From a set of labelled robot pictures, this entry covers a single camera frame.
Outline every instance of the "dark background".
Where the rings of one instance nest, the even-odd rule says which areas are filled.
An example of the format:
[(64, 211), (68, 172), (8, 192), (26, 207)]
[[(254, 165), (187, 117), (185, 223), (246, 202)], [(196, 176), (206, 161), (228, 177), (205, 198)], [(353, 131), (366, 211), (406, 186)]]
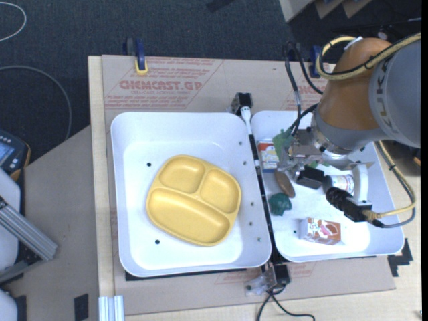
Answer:
[[(72, 105), (73, 135), (90, 124), (88, 56), (120, 55), (127, 37), (142, 38), (148, 56), (241, 60), (283, 60), (282, 46), (292, 41), (308, 60), (313, 45), (342, 33), (377, 36), (394, 25), (388, 35), (395, 41), (420, 31), (420, 22), (407, 21), (421, 18), (422, 8), (421, 0), (373, 0), (354, 17), (339, 6), (321, 20), (310, 4), (286, 23), (278, 0), (234, 0), (218, 9), (211, 8), (216, 0), (0, 1), (27, 14), (24, 30), (0, 41), (0, 129), (26, 141), (32, 161), (66, 138), (68, 105), (45, 75), (2, 67), (31, 66), (57, 80)], [(18, 9), (0, 5), (0, 39), (22, 22)]]

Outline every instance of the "yellow plate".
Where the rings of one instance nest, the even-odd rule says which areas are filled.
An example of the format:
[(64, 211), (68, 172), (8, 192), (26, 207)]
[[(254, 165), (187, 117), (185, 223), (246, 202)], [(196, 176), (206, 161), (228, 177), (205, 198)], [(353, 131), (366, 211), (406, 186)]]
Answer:
[(202, 246), (221, 243), (241, 204), (236, 179), (196, 157), (179, 155), (160, 168), (148, 192), (150, 220), (167, 233)]

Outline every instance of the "dark green object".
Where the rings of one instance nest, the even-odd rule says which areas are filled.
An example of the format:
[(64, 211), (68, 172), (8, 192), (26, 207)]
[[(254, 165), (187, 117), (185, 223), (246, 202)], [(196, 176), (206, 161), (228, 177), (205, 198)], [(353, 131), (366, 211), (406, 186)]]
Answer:
[(269, 198), (269, 209), (273, 215), (282, 216), (284, 211), (289, 211), (292, 203), (284, 193), (276, 193)]

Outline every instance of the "yellow cable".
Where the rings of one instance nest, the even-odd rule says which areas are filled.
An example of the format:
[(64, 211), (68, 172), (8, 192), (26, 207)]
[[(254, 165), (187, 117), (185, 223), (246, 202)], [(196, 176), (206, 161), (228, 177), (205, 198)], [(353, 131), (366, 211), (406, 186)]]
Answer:
[(325, 56), (325, 54), (336, 44), (338, 43), (344, 43), (344, 42), (350, 42), (356, 39), (355, 37), (338, 37), (336, 39), (333, 39), (330, 43), (326, 44), (322, 50), (321, 53), (318, 55), (318, 58), (316, 59), (316, 70), (322, 76), (323, 78), (327, 78), (329, 80), (345, 80), (347, 78), (354, 77), (355, 75), (359, 75), (366, 70), (372, 69), (375, 65), (377, 65), (381, 60), (387, 58), (388, 56), (391, 56), (393, 53), (400, 50), (402, 47), (405, 47), (406, 45), (409, 45), (410, 43), (413, 43), (414, 41), (418, 41), (422, 38), (422, 33), (416, 33), (415, 35), (411, 35), (409, 37), (406, 37), (402, 39), (401, 41), (398, 41), (397, 43), (394, 43), (393, 45), (387, 47), (382, 52), (378, 53), (376, 56), (369, 59), (367, 62), (353, 68), (350, 70), (347, 70), (346, 72), (332, 72), (328, 73), (324, 70), (322, 67), (322, 57)]
[(400, 208), (400, 209), (393, 209), (392, 211), (386, 211), (383, 213), (376, 213), (374, 211), (363, 211), (363, 214), (365, 214), (367, 216), (367, 221), (372, 221), (375, 219), (381, 219), (381, 218), (389, 216), (389, 215), (396, 215), (399, 213), (404, 213), (406, 211), (410, 211), (413, 208), (415, 208), (415, 204), (416, 204), (415, 192), (414, 192), (413, 188), (406, 181), (402, 172), (394, 165), (394, 162), (393, 162), (391, 156), (389, 155), (388, 151), (386, 150), (384, 144), (380, 141), (380, 142), (378, 142), (378, 145), (379, 145), (379, 150), (385, 156), (385, 160), (386, 160), (387, 164), (390, 166), (391, 170), (393, 170), (394, 173), (396, 174), (396, 176), (398, 176), (400, 178), (400, 183), (403, 186), (405, 186), (405, 188), (407, 188), (407, 193), (410, 197), (411, 204), (406, 206), (406, 207)]

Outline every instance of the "white tray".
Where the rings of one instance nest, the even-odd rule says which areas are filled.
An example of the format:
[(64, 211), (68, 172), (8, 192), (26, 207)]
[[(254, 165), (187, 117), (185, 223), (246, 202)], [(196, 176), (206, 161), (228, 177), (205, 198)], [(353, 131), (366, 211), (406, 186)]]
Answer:
[[(300, 128), (310, 125), (311, 114), (303, 118)], [(281, 129), (289, 127), (296, 118), (295, 112), (259, 112), (251, 120), (251, 127), (256, 141), (271, 140)], [(368, 169), (368, 199), (373, 203), (373, 210), (378, 212), (394, 209), (391, 194), (382, 173), (374, 145), (371, 143), (365, 150), (358, 152), (350, 159), (353, 161), (373, 162)], [(350, 171), (339, 171), (333, 167), (320, 165), (326, 175), (344, 175)], [(280, 192), (273, 173), (263, 173), (266, 196), (269, 199)], [(401, 227), (380, 229), (366, 222), (355, 223), (345, 217), (343, 212), (329, 204), (320, 187), (317, 190), (293, 183), (296, 197), (290, 199), (292, 209), (282, 216), (271, 215), (274, 239), (279, 253), (287, 260), (294, 262), (318, 261), (373, 255), (397, 253), (404, 245)], [(326, 219), (339, 222), (342, 227), (342, 243), (324, 245), (299, 239), (299, 223), (306, 217)], [(385, 223), (397, 223), (396, 215), (382, 219)]]
[[(272, 250), (247, 128), (230, 113), (125, 112), (111, 125), (119, 256), (138, 277), (255, 268)], [(150, 222), (146, 196), (162, 164), (178, 154), (213, 163), (241, 186), (240, 210), (227, 239), (201, 247)]]

